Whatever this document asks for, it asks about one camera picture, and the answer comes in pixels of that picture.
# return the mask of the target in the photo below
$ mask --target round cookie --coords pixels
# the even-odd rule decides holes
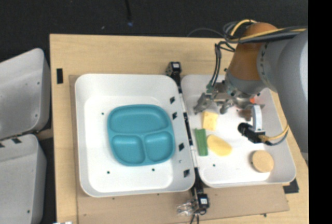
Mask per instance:
[[[274,167],[274,160],[267,151],[257,150],[252,155],[252,165],[259,172],[271,172]]]

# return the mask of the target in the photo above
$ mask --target black cord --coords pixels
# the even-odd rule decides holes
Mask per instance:
[[[215,45],[215,53],[216,53],[216,59],[218,61],[218,65],[217,65],[215,78],[212,82],[213,87],[215,86],[215,84],[217,82],[217,79],[218,79],[218,76],[219,76],[219,71],[220,71],[220,64],[221,64],[221,61],[222,61],[222,52],[221,52],[220,47],[218,45]]]
[[[232,42],[233,39],[236,39],[237,37],[234,35],[230,35],[229,32],[238,24],[238,22],[230,22],[227,23],[226,25],[223,26],[223,35],[226,41]],[[241,26],[243,25],[248,25],[248,24],[254,24],[254,22],[252,21],[247,21],[243,24],[241,24]],[[276,40],[283,40],[283,39],[291,39],[294,38],[297,34],[299,34],[300,32],[294,32],[293,30],[298,30],[298,29],[305,29],[307,28],[306,26],[290,26],[290,27],[285,27],[282,30],[276,31],[276,32],[271,32],[265,35],[261,35],[261,36],[257,36],[254,38],[250,38],[250,39],[245,39],[245,40],[241,40],[239,38],[239,40],[237,40],[236,42],[232,42],[232,43],[261,43],[261,42],[265,42],[265,41],[276,41]]]
[[[194,213],[194,214],[192,215],[192,218],[191,218],[190,224],[193,223],[193,220],[195,219],[195,217],[197,218],[197,224],[199,224],[199,215],[198,215],[198,213]]]
[[[220,33],[219,31],[216,31],[216,30],[213,30],[213,29],[210,29],[208,27],[200,27],[198,29],[195,29],[191,32],[188,33],[187,37],[189,37],[191,34],[197,32],[197,31],[211,31],[211,32],[214,32],[216,34],[218,34],[219,36],[221,36],[222,38],[224,37],[222,33]]]
[[[276,146],[279,145],[282,141],[284,141],[287,137],[288,131],[286,132],[286,134],[283,136],[282,139],[280,139],[280,141],[276,142],[276,143],[271,143],[270,141],[266,141],[265,144],[268,146]]]
[[[225,51],[235,52],[235,48],[226,41],[220,41],[217,45],[219,46],[219,48],[221,48]]]
[[[218,56],[216,55],[216,65],[214,66],[214,72],[213,72],[212,78],[210,80],[211,84],[213,83],[214,77],[215,77],[215,75],[217,73],[217,67],[218,67]]]

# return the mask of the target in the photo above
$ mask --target teal plate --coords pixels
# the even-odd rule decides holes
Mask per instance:
[[[171,120],[159,106],[117,107],[107,118],[110,147],[116,160],[127,166],[164,162],[175,151]]]

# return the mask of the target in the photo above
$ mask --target black clamp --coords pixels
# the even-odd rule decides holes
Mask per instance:
[[[180,77],[181,72],[182,68],[180,62],[170,62],[166,68],[166,74],[176,82],[179,93],[182,93]]]
[[[203,182],[199,176],[198,168],[195,168],[195,183],[191,188],[192,196],[197,199],[198,209],[197,213],[204,215],[206,210],[210,207],[209,197],[204,193]]]
[[[253,142],[253,143],[262,143],[261,139],[260,139],[260,135],[265,135],[264,131],[258,131],[255,132],[253,130],[253,126],[248,124],[248,123],[240,123],[238,126],[238,130],[239,132],[248,138],[249,141]]]

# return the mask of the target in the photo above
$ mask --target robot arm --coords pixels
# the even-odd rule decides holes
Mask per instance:
[[[194,110],[202,111],[212,101],[221,105],[221,114],[233,105],[248,109],[251,99],[268,87],[278,93],[289,127],[308,161],[308,30],[279,31],[271,24],[252,22],[241,39],[233,41],[238,45],[225,81],[208,85]]]

